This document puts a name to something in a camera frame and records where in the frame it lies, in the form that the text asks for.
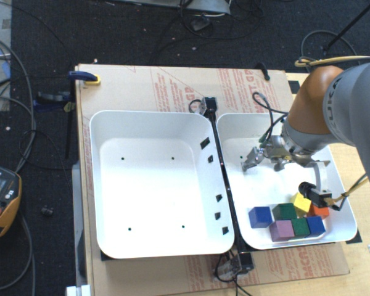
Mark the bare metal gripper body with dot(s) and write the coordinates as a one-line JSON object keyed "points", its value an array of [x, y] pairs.
{"points": [[276, 148]]}

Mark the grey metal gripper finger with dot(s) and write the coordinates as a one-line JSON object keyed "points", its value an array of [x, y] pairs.
{"points": [[251, 159], [280, 164]]}

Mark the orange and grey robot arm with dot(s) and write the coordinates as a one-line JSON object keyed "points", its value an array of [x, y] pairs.
{"points": [[342, 103]]}

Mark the white plastic tray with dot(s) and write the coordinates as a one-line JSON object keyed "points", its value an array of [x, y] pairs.
{"points": [[265, 190], [154, 193]]}

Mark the yellow cube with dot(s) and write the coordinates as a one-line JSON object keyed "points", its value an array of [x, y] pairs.
{"points": [[299, 204]]}

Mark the green cube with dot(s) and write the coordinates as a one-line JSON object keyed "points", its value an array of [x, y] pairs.
{"points": [[300, 227], [283, 211]]}

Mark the blue cube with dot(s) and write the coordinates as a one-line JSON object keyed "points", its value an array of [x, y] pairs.
{"points": [[316, 226], [259, 217]]}

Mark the orange cube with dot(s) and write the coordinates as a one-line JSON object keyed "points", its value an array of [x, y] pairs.
{"points": [[320, 211]]}

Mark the purple cube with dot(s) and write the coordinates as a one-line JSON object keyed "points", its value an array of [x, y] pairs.
{"points": [[281, 230]]}

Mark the brown cardboard board red print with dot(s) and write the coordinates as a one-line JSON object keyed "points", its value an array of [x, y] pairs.
{"points": [[160, 88]]}

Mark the black cylinder on white bracket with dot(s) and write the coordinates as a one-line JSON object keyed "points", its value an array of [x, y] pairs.
{"points": [[315, 193]]}

